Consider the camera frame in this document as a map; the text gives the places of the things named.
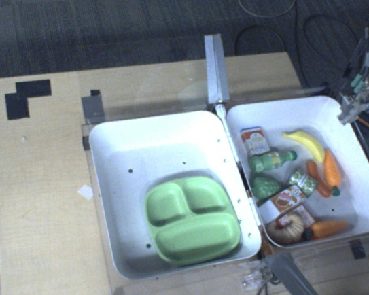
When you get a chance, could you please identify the yellow banana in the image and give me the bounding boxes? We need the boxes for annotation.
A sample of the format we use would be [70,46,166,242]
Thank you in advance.
[282,126,328,169]

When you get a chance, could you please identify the thin orange carrot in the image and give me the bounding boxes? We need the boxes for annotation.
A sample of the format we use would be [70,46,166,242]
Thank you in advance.
[305,157,334,201]

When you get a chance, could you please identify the white plastic tray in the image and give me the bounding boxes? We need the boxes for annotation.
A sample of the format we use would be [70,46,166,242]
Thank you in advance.
[224,85,369,256]
[86,101,266,285]

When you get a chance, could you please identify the green and white can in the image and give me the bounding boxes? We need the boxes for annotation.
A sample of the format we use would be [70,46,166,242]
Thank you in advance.
[286,167,321,201]

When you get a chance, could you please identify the green bottle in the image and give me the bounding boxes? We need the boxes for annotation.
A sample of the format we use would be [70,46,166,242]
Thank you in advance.
[246,147,300,175]

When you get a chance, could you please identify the red and yellow can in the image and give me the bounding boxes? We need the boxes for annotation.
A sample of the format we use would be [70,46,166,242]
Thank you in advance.
[239,125,272,158]

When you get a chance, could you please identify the green grapes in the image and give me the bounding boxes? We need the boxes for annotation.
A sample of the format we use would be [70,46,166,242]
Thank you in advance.
[249,172,285,203]

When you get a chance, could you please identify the white and orange carton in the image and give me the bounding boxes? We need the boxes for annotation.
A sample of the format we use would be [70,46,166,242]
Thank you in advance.
[255,182,311,226]

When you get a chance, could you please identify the red and white packet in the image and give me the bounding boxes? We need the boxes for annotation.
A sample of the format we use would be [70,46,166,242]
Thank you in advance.
[274,202,317,234]

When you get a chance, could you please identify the brown bread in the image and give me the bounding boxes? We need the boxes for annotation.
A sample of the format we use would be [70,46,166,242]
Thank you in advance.
[264,211,308,249]

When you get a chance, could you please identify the green divided plate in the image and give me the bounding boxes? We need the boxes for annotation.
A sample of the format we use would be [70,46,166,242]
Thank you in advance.
[141,170,247,272]

